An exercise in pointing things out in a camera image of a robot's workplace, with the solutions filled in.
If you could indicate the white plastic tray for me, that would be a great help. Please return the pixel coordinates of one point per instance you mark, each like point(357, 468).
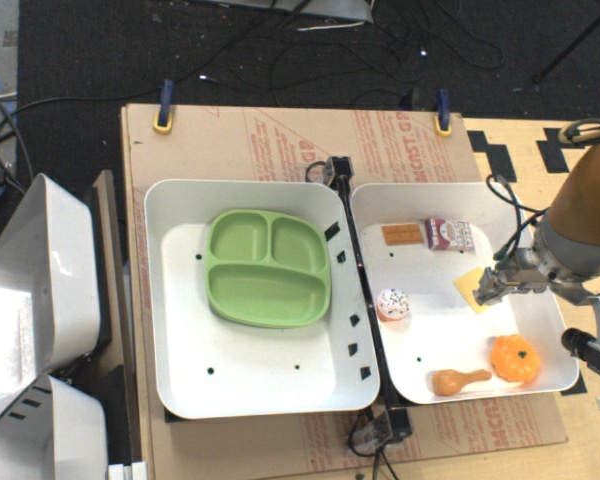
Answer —
point(35, 293)
point(50, 438)
point(240, 373)
point(430, 338)

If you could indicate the brown cardboard board red print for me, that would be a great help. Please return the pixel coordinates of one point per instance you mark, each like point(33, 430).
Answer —
point(260, 138)

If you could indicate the green divided plate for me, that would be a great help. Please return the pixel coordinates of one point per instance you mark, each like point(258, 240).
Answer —
point(265, 288)

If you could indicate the orange pumpkin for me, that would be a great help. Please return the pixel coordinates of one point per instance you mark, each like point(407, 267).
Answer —
point(514, 359)

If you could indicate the orange biscuit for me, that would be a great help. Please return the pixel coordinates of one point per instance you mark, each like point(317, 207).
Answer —
point(402, 234)

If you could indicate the pink cupcake with sprinkles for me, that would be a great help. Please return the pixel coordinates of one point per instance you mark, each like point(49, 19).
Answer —
point(392, 304)

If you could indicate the tan chicken drumstick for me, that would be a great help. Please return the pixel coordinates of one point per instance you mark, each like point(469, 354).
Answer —
point(450, 383)

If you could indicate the black cylinder on white bracket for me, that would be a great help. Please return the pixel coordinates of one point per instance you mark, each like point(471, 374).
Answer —
point(587, 345)

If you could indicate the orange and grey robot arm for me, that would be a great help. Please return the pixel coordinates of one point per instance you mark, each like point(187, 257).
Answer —
point(577, 203)

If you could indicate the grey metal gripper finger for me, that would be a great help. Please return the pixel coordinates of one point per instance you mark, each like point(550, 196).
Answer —
point(502, 295)
point(483, 288)

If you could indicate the purple and white carton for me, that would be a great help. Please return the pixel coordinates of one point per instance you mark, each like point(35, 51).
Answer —
point(450, 235)

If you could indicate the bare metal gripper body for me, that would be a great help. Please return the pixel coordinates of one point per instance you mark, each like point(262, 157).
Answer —
point(522, 275)

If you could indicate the yellow cheese slice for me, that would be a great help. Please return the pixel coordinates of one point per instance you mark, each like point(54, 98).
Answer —
point(466, 285)

